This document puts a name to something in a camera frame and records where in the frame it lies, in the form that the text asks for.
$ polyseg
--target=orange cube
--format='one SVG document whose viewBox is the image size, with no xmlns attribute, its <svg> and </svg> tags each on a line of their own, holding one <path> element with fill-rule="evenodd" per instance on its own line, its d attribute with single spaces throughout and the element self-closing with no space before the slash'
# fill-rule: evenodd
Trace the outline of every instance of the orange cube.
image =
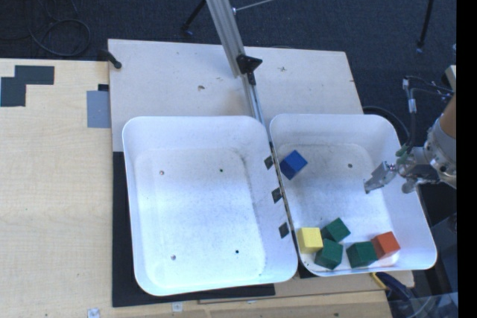
<svg viewBox="0 0 477 318">
<path fill-rule="evenodd" d="M 378 259 L 390 257 L 401 249 L 391 231 L 375 236 L 371 239 L 371 243 L 373 243 Z"/>
</svg>

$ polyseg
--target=blue cube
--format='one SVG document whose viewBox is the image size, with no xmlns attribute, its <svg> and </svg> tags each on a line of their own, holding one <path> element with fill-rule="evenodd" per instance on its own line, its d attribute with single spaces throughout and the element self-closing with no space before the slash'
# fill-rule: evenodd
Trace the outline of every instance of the blue cube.
<svg viewBox="0 0 477 318">
<path fill-rule="evenodd" d="M 293 150 L 280 162 L 280 170 L 288 180 L 291 180 L 296 174 L 298 174 L 298 171 L 307 164 L 308 162 L 298 153 L 298 151 Z"/>
</svg>

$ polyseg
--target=empty white tray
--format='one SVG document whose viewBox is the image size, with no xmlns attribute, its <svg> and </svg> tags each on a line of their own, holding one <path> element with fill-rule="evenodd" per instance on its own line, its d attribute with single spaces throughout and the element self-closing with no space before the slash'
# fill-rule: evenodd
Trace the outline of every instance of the empty white tray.
<svg viewBox="0 0 477 318">
<path fill-rule="evenodd" d="M 123 129 L 134 274 L 149 294 L 283 282 L 297 270 L 268 135 L 247 116 L 137 117 Z"/>
<path fill-rule="evenodd" d="M 326 224 L 340 217 L 351 234 L 343 261 L 334 270 L 314 263 L 315 254 L 300 253 L 305 267 L 317 276 L 339 276 L 432 267 L 437 250 L 416 192 L 404 194 L 402 177 L 365 193 L 364 181 L 383 161 L 395 163 L 400 148 L 396 130 L 377 115 L 276 116 L 270 126 L 279 162 L 297 150 L 308 164 L 294 178 L 282 177 L 295 231 Z M 369 267 L 350 267 L 346 248 L 356 241 L 392 231 L 401 250 Z"/>
</svg>

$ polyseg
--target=wooden table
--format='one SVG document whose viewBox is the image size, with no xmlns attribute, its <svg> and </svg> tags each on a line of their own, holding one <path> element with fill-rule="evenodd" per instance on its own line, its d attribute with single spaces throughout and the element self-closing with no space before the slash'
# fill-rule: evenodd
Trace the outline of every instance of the wooden table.
<svg viewBox="0 0 477 318">
<path fill-rule="evenodd" d="M 110 64 L 3 59 L 0 77 L 15 66 L 53 66 L 54 85 L 27 85 L 25 106 L 0 107 L 3 316 L 84 318 L 97 308 L 101 318 L 391 317 L 368 274 L 296 277 L 253 301 L 113 308 L 112 134 L 88 127 L 86 111 L 86 92 L 109 83 Z M 414 285 L 410 271 L 394 276 Z"/>
</svg>

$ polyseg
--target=cube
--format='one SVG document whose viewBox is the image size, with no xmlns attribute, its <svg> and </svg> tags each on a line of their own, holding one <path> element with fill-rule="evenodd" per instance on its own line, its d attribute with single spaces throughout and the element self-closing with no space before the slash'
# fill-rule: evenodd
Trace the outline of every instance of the cube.
<svg viewBox="0 0 477 318">
<path fill-rule="evenodd" d="M 297 241 L 301 253 L 313 253 L 323 248 L 319 228 L 302 227 L 297 231 Z"/>
<path fill-rule="evenodd" d="M 298 171 L 300 171 L 307 164 L 308 162 L 300 155 L 300 153 L 298 153 L 296 150 L 293 150 L 280 162 L 280 170 L 282 171 L 282 174 L 288 178 L 288 180 L 292 180 L 293 177 L 298 174 Z"/>
<path fill-rule="evenodd" d="M 328 238 L 323 239 L 323 249 L 316 252 L 315 264 L 333 270 L 343 260 L 343 245 Z"/>
<path fill-rule="evenodd" d="M 328 238 L 330 240 L 336 241 L 337 243 L 342 241 L 350 234 L 350 230 L 346 225 L 344 225 L 343 220 L 339 217 L 334 219 L 321 230 L 322 238 Z"/>
<path fill-rule="evenodd" d="M 371 241 L 361 241 L 346 249 L 351 267 L 367 267 L 378 260 Z"/>
<path fill-rule="evenodd" d="M 394 236 L 392 231 L 374 236 L 371 239 L 371 243 L 373 243 L 374 251 L 379 260 L 391 257 L 401 249 L 401 246 L 397 242 L 396 236 Z"/>
</svg>

